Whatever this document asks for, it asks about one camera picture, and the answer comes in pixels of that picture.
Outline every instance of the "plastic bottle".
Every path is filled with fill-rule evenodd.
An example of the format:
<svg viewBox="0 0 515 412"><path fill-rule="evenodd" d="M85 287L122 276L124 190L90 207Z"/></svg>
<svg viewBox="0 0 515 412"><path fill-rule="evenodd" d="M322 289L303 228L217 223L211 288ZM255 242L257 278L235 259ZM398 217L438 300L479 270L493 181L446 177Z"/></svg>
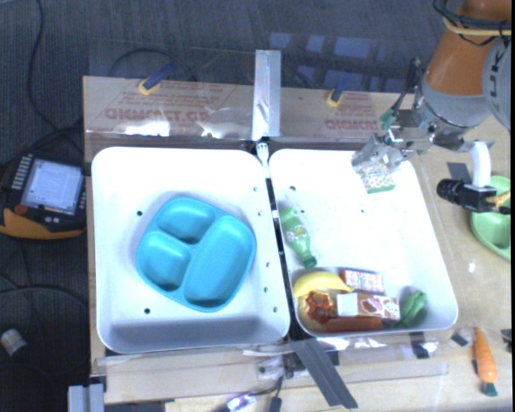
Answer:
<svg viewBox="0 0 515 412"><path fill-rule="evenodd" d="M317 265L317 259L311 254L311 239L303 222L298 217L294 206L279 209L281 228L290 247L294 249L306 269Z"/></svg>

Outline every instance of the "carrot toy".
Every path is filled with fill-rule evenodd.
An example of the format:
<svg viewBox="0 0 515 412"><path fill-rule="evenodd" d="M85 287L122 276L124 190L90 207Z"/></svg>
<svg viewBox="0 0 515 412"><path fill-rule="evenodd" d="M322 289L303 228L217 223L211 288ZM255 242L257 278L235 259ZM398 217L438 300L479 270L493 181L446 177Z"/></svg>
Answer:
<svg viewBox="0 0 515 412"><path fill-rule="evenodd" d="M498 378L498 367L487 339L478 327L475 327L475 360L477 374L483 383L482 391L489 397L496 397L494 381Z"/></svg>

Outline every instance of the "wooden table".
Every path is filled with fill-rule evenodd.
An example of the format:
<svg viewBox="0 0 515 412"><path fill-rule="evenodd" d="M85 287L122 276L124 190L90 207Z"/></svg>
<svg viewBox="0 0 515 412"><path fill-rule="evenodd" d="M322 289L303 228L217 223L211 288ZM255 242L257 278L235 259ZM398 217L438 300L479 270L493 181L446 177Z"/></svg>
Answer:
<svg viewBox="0 0 515 412"><path fill-rule="evenodd" d="M305 96L324 97L321 90L306 90ZM396 94L368 94L375 117L392 104ZM87 161L100 148L118 144L103 139L92 146ZM466 135L467 141L494 139L491 148L493 173L511 177L511 140L494 118ZM447 162L464 163L468 154L431 148L415 156L412 164L421 182L429 214L457 296L459 316L453 329L424 335L435 350L429 358L417 359L408 335L375 336L339 353L337 367L342 379L363 411L471 411L512 410L512 354L506 350L502 330L512 328L511 263L480 243L470 229L470 213L436 196L441 179L450 178ZM94 376L105 376L105 403L164 402L165 411L212 411L228 398L245 391L267 391L274 380L259 371L274 357L254 356L241 348L193 349L138 355L106 355L95 323L95 260L91 178L88 188L88 258L91 320L91 351ZM480 391L472 366L473 349L451 339L478 325L485 333L498 363L497 397ZM296 373L284 379L280 390L282 411L330 410L312 378ZM270 394L257 396L247 409L267 411Z"/></svg>

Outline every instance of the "green bowl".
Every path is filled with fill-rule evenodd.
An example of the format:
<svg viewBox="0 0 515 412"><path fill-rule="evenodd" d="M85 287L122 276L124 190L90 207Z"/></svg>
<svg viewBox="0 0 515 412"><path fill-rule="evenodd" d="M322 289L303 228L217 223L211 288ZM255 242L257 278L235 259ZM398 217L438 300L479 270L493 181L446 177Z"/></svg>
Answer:
<svg viewBox="0 0 515 412"><path fill-rule="evenodd" d="M496 188L497 195L511 189L511 180L493 175L490 185ZM504 206L511 208L511 198L508 198ZM498 212L471 213L471 230L473 234L490 250L495 251L501 257L512 260L512 218L510 215L502 215Z"/></svg>

